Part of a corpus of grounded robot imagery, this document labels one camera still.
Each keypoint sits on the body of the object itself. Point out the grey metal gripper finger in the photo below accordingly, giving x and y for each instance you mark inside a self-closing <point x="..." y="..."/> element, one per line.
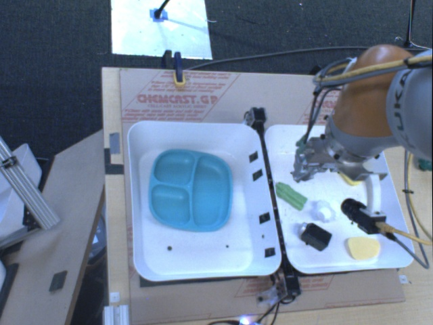
<point x="302" y="175"/>
<point x="300" y="157"/>

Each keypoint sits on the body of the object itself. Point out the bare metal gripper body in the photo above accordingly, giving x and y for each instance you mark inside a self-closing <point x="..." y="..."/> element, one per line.
<point x="333" y="154"/>

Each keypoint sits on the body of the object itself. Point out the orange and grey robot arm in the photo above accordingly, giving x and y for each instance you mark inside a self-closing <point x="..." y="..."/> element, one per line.
<point x="368" y="107"/>

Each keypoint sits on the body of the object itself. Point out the green ribbed toy vegetable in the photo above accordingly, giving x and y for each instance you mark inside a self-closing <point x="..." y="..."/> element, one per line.
<point x="291" y="196"/>

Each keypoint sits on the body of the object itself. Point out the thin black and white rod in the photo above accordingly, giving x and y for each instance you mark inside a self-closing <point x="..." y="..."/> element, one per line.
<point x="272" y="188"/>

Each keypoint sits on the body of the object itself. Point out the small white plastic piece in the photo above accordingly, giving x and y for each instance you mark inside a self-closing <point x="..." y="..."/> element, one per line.
<point x="324" y="211"/>

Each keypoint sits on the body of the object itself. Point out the black box with silver cap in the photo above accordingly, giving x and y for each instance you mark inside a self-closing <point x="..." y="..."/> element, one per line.
<point x="316" y="237"/>

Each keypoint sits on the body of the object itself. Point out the white plastic tray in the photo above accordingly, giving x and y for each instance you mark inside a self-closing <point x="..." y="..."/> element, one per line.
<point x="203" y="252"/>
<point x="338" y="259"/>

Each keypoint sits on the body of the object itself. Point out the yellow toy biscuit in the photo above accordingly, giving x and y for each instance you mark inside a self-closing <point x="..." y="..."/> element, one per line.
<point x="362" y="248"/>

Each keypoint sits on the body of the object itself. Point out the blue divided plate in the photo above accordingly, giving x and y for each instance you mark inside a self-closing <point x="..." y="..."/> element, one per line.
<point x="191" y="190"/>

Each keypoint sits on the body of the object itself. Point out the brown cardboard board red print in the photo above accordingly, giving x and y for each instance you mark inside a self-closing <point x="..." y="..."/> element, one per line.
<point x="189" y="97"/>

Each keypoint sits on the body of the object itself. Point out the black cylinder on white bracket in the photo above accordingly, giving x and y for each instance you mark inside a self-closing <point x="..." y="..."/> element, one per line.
<point x="363" y="215"/>

